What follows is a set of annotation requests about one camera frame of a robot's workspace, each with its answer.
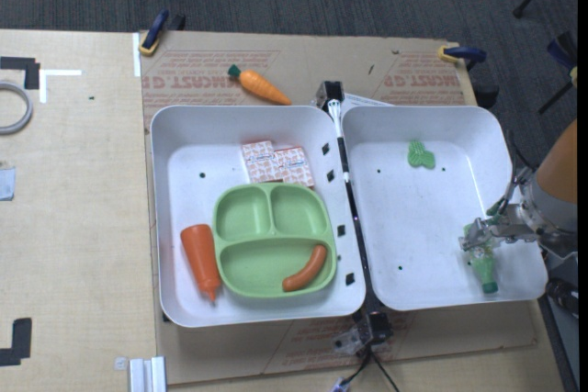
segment table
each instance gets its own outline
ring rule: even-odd
[[[222,49],[231,35],[191,34],[211,41],[212,50]],[[282,57],[290,54],[289,43],[300,40],[276,39]],[[364,40],[345,39],[352,48]],[[125,390],[125,359],[158,354],[136,44],[131,33],[0,30],[0,56],[34,57],[41,77],[48,73],[44,91],[29,91],[30,123],[0,137],[0,168],[14,167],[17,176],[14,199],[0,202],[0,349],[10,346],[14,319],[32,319],[30,357],[0,367],[0,389]],[[345,69],[344,57],[338,67]],[[467,77],[464,71],[461,77]],[[17,72],[4,72],[5,79],[21,80]],[[468,102],[469,83],[460,86]],[[17,97],[0,93],[0,126],[21,110]],[[525,306],[533,344],[385,367],[400,390],[562,390],[537,302]],[[207,380],[174,389],[329,390],[338,376],[355,370],[350,365]],[[352,385],[356,391],[390,390],[374,364]]]

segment orange squeeze bottle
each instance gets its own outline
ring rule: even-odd
[[[216,290],[221,285],[219,267],[214,253],[212,230],[207,224],[186,227],[180,233],[182,245],[200,292],[209,295],[214,302]]]

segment white tray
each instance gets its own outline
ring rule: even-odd
[[[547,271],[536,243],[496,249],[499,292],[492,297],[482,294],[459,247],[463,226],[484,216],[511,176],[502,130],[490,112],[475,106],[357,106],[344,114],[343,128],[372,282],[385,305],[412,310],[543,294]],[[171,321],[207,327],[339,317],[361,307],[365,279],[326,113],[312,106],[170,106],[153,117],[151,133],[160,297]],[[222,288],[212,304],[194,284],[179,233],[211,224],[221,193],[248,183],[241,144],[257,140],[305,150],[334,230],[337,271],[331,284],[308,295],[251,299]],[[435,154],[435,169],[409,166],[410,140]],[[323,153],[325,144],[329,151]],[[338,235],[339,226],[345,235]],[[349,274],[355,278],[350,285]]]

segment small box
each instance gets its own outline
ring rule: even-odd
[[[271,141],[263,140],[242,146],[245,166],[251,183],[282,180]]]
[[[276,158],[284,183],[314,186],[309,161],[301,147],[276,151]]]

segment hot dog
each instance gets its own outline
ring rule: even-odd
[[[297,273],[284,278],[282,288],[284,291],[297,291],[306,286],[321,271],[322,265],[327,257],[327,249],[324,245],[318,244],[312,250],[311,258]]]

